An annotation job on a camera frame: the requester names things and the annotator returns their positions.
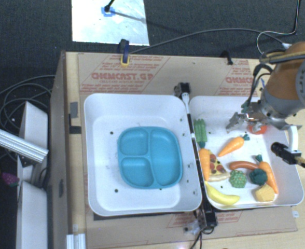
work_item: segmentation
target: black clamp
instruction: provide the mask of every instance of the black clamp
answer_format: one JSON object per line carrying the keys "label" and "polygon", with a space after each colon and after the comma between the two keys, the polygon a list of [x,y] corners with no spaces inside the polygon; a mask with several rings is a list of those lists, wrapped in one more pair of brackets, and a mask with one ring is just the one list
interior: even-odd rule
{"label": "black clamp", "polygon": [[230,54],[229,54],[229,52],[228,51],[223,51],[221,54],[220,54],[220,56],[219,56],[220,58],[226,58],[227,59],[227,64],[228,65],[233,65],[233,61],[232,61],[232,58],[231,58],[231,56],[230,56]]}
{"label": "black clamp", "polygon": [[178,83],[178,85],[174,87],[173,92],[174,92],[174,96],[182,99],[183,93],[188,93],[188,94],[191,93],[190,85],[189,83],[182,83],[182,82]]}
{"label": "black clamp", "polygon": [[300,151],[291,151],[289,148],[279,142],[274,142],[271,145],[271,151],[276,154],[276,156],[282,158],[288,164],[298,164],[296,157],[301,156]]}

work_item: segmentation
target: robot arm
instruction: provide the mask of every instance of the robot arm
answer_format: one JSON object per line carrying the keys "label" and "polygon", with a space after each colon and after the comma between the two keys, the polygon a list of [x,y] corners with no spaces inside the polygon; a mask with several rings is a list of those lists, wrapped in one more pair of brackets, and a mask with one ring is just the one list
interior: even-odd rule
{"label": "robot arm", "polygon": [[261,63],[277,63],[258,102],[250,102],[230,119],[227,131],[247,121],[253,131],[262,125],[273,125],[280,130],[290,127],[285,119],[305,108],[305,42],[293,44],[283,54],[261,59]]}

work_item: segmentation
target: toy banana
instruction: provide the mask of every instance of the toy banana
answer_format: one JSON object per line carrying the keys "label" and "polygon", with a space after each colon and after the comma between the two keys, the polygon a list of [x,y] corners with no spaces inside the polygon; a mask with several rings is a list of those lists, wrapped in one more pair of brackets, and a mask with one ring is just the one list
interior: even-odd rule
{"label": "toy banana", "polygon": [[205,182],[208,196],[215,202],[223,205],[233,205],[240,200],[239,196],[236,195],[225,195],[219,192],[216,188]]}

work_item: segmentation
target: toy carrot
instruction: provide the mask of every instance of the toy carrot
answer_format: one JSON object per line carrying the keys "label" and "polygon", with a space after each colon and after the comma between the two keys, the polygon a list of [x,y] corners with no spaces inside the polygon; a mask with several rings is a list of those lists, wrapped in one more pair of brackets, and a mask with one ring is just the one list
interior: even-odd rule
{"label": "toy carrot", "polygon": [[224,156],[228,153],[241,148],[244,145],[245,140],[249,140],[249,136],[245,134],[244,136],[238,136],[232,139],[218,154],[219,157]]}
{"label": "toy carrot", "polygon": [[275,176],[273,175],[269,163],[262,160],[262,155],[257,155],[255,159],[259,162],[258,167],[267,173],[267,177],[268,177],[267,185],[269,185],[275,193],[278,193],[279,191],[278,191],[276,179]]}
{"label": "toy carrot", "polygon": [[203,172],[203,177],[205,181],[208,181],[210,175],[210,152],[205,148],[199,150],[199,157],[201,168]]}

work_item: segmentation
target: white cable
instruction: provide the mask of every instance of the white cable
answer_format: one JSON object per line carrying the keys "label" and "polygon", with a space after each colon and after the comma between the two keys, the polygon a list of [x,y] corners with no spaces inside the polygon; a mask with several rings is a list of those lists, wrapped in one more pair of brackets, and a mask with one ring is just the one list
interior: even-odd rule
{"label": "white cable", "polygon": [[276,31],[263,31],[263,32],[261,32],[261,33],[257,36],[257,38],[256,38],[256,47],[257,47],[258,51],[259,51],[261,54],[263,54],[263,52],[261,51],[260,47],[258,46],[258,40],[259,40],[259,38],[260,38],[260,36],[261,36],[262,34],[264,34],[264,33],[272,33],[272,34],[278,34],[278,35],[285,35],[285,36],[287,36],[287,35],[293,35],[293,34],[296,33],[296,31],[297,31],[297,26],[298,26],[299,7],[300,7],[300,0],[298,0],[298,2],[297,2],[297,11],[296,11],[295,25],[294,25],[294,30],[293,30],[292,32],[290,32],[290,33],[282,33],[282,32],[276,32]]}

